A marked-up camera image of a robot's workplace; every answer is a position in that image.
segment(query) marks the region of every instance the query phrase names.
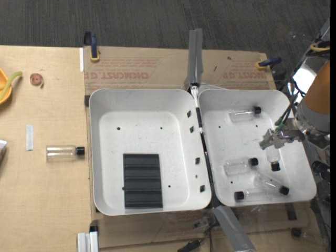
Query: orange bowl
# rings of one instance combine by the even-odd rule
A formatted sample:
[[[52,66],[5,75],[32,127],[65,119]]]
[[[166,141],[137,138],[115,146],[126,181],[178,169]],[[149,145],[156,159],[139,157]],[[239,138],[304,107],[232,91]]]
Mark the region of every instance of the orange bowl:
[[[4,86],[7,83],[7,76],[6,74],[2,71],[2,69],[0,68],[0,86]],[[2,100],[0,100],[0,104],[4,103],[9,96],[12,93],[12,86],[9,87],[9,89],[6,91],[5,96],[2,98]]]

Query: gray textured floor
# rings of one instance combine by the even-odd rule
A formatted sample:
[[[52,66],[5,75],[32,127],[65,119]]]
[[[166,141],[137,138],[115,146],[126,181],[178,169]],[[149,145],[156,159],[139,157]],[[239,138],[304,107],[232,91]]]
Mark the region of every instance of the gray textured floor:
[[[291,71],[330,18],[331,0],[0,0],[0,45],[184,48],[202,28],[203,49],[281,56]]]

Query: yellow-green handle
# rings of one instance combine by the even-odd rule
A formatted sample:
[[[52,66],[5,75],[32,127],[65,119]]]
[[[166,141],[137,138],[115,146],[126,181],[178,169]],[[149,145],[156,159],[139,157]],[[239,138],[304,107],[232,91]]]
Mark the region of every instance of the yellow-green handle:
[[[9,89],[9,87],[11,86],[14,78],[18,77],[18,76],[22,76],[22,72],[16,72],[16,73],[13,73],[7,80],[5,86],[4,86],[4,89],[2,90],[2,92],[0,93],[0,101],[3,99],[3,97],[5,96],[7,90]]]

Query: black bottle cap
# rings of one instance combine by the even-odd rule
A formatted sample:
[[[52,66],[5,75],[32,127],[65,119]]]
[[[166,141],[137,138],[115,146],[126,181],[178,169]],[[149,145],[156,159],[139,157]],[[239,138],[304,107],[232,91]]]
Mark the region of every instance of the black bottle cap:
[[[298,229],[298,228],[292,228],[292,229],[290,230],[290,233],[291,233],[291,235],[292,235],[293,237],[298,237],[298,238],[300,238],[300,237],[301,237],[301,234],[302,234],[302,231],[301,231],[300,229]]]
[[[273,172],[280,171],[280,164],[278,162],[272,162],[271,163],[271,168]]]
[[[76,155],[85,155],[84,146],[79,146],[79,147],[76,148]]]
[[[242,191],[236,191],[235,192],[235,200],[236,201],[241,201],[241,200],[243,200],[244,199],[244,192],[242,192]]]
[[[287,188],[286,186],[281,186],[281,188],[279,189],[279,192],[283,195],[288,195],[289,188]]]
[[[248,164],[250,165],[250,166],[256,166],[256,165],[258,165],[258,159],[257,158],[255,158],[255,157],[252,157],[252,158],[250,158],[250,159],[248,159]]]
[[[261,107],[253,107],[254,114],[260,114],[261,113]]]

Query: table surface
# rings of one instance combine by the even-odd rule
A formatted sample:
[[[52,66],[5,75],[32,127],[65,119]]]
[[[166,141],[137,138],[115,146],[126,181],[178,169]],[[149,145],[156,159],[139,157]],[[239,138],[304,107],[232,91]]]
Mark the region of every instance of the table surface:
[[[85,84],[79,48],[0,46],[0,67],[10,76],[10,99],[0,106],[0,139],[8,142],[0,163],[0,250],[76,251],[76,236],[91,223],[87,155],[71,162],[47,162],[46,146],[88,147]],[[43,88],[30,84],[32,73]],[[26,151],[26,125],[34,126],[34,148]],[[314,214],[311,226],[317,228]],[[290,238],[288,230],[249,234],[258,251],[323,251]],[[176,251],[186,244],[116,247],[104,251]],[[231,251],[226,238],[214,238],[214,251]],[[208,239],[196,251],[209,251]]]

